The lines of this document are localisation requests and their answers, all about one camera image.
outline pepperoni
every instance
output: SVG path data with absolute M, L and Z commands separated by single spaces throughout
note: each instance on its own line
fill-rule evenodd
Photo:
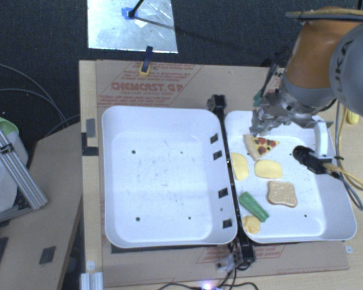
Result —
M 266 140 L 264 138 L 258 138 L 258 142 L 263 145 L 266 143 Z
M 260 155 L 262 155 L 263 153 L 266 153 L 266 148 L 265 148 L 265 147 L 263 147 L 263 146 L 260 146 L 260 147 L 258 148 L 258 152 L 260 153 Z

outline black floor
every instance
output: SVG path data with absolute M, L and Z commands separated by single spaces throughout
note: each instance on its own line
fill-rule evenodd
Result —
M 286 11 L 326 5 L 356 8 L 358 0 L 171 0 L 178 54 L 158 62 L 258 66 L 292 47 L 300 24 Z M 26 73 L 51 95 L 66 118 L 79 114 L 78 61 L 141 60 L 142 53 L 87 48 L 87 0 L 0 0 L 0 63 Z M 42 91 L 0 66 L 0 89 Z M 60 122 L 51 104 L 21 91 L 0 92 L 0 116 L 14 122 L 31 153 Z

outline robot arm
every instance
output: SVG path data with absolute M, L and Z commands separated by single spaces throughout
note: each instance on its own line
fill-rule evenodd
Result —
M 280 87 L 264 95 L 253 112 L 252 135 L 264 135 L 281 124 L 304 128 L 334 99 L 363 116 L 363 24 L 352 21 L 308 21 L 287 64 Z

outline toy pizza slice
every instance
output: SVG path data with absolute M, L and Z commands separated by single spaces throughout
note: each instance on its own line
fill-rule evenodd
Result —
M 280 143 L 279 141 L 268 140 L 263 137 L 253 137 L 251 134 L 245 134 L 243 140 L 247 151 L 254 160 L 265 156 Z

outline white tray with toy food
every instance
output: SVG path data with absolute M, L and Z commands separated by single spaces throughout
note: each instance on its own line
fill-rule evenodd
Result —
M 245 226 L 251 229 L 246 234 L 258 243 L 352 237 L 356 222 L 341 182 L 313 174 L 291 156 L 297 145 L 315 148 L 314 131 L 294 124 L 272 130 L 269 138 L 275 142 L 270 145 L 276 146 L 260 159 L 274 161 L 282 177 L 260 178 L 243 140 L 249 133 L 251 115 L 235 111 L 224 121 L 232 163 L 243 167 L 246 163 L 249 169 L 247 177 L 241 174 L 235 179 L 237 196 L 248 192 L 266 213 L 258 232 L 255 217 L 245 218 L 250 219 Z M 235 206 L 237 200 L 242 204 L 242 198 L 234 201 L 222 128 L 212 112 L 113 106 L 103 113 L 102 138 L 105 232 L 113 245 L 222 245 L 237 235 Z M 295 194 L 295 203 L 293 199 L 287 205 L 268 201 L 268 184 L 273 194 L 281 182 L 289 185 L 283 189 L 291 190 L 290 197 Z M 239 206 L 242 217 L 252 215 Z
M 356 233 L 356 221 L 348 194 L 341 181 L 329 175 L 316 175 L 292 156 L 296 146 L 316 147 L 313 129 L 302 129 L 292 123 L 272 129 L 270 134 L 260 138 L 263 155 L 255 161 L 246 148 L 245 135 L 249 134 L 252 112 L 234 111 L 225 119 L 227 141 L 231 153 L 245 157 L 249 174 L 242 180 L 235 179 L 238 197 L 248 192 L 267 212 L 269 217 L 260 223 L 260 230 L 246 234 L 258 243 L 305 242 L 313 240 L 345 240 Z M 335 156 L 330 134 L 328 155 Z M 280 178 L 262 178 L 256 175 L 259 161 L 274 161 L 281 166 Z M 272 204 L 269 202 L 269 188 L 285 183 L 295 194 L 294 203 Z M 241 216 L 252 215 L 240 205 Z

